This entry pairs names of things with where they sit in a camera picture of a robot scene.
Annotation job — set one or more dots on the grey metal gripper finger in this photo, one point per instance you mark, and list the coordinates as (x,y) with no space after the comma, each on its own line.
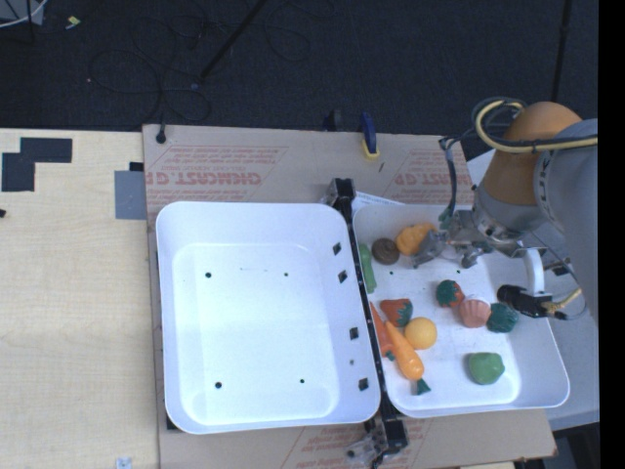
(427,249)
(471,258)

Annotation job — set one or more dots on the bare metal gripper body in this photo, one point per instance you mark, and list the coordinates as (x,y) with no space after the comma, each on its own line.
(469,232)

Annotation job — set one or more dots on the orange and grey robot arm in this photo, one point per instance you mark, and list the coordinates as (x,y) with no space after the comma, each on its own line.
(561,179)

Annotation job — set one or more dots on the orange toy pepper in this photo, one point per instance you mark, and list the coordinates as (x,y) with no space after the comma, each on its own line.
(409,238)

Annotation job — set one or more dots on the brown swirl toy pastry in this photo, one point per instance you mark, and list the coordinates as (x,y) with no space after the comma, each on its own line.
(385,251)

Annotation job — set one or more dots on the red toy strawberry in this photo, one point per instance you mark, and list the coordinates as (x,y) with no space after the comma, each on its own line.
(396,311)
(448,293)

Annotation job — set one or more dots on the pink toy shell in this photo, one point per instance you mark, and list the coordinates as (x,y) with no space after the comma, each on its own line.
(473,313)

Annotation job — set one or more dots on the light green toy vegetable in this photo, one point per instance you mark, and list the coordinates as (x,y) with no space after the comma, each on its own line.
(367,271)

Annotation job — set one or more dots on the dark green toy broccoli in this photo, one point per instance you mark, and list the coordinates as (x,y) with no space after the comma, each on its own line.
(502,318)

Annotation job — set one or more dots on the thin black rod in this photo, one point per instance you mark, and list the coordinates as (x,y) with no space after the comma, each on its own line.
(363,281)

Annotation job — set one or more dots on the yellow toy orange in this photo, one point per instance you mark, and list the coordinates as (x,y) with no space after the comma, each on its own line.
(420,333)

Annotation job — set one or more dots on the dark orange toy carrot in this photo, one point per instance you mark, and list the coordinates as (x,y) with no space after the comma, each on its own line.
(380,330)

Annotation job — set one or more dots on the light orange toy carrot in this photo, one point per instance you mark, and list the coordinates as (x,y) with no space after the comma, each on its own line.
(405,354)

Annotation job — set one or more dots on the green toy pepper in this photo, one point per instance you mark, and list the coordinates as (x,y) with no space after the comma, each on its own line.
(485,368)

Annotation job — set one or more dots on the white plastic tray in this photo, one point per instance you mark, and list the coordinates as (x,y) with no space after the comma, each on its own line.
(454,374)
(263,320)

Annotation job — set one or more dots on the brown cardboard board red print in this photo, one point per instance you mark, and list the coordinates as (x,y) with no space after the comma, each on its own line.
(273,174)

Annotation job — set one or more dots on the black cylinder on white bracket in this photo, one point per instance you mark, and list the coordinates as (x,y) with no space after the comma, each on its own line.
(522,301)

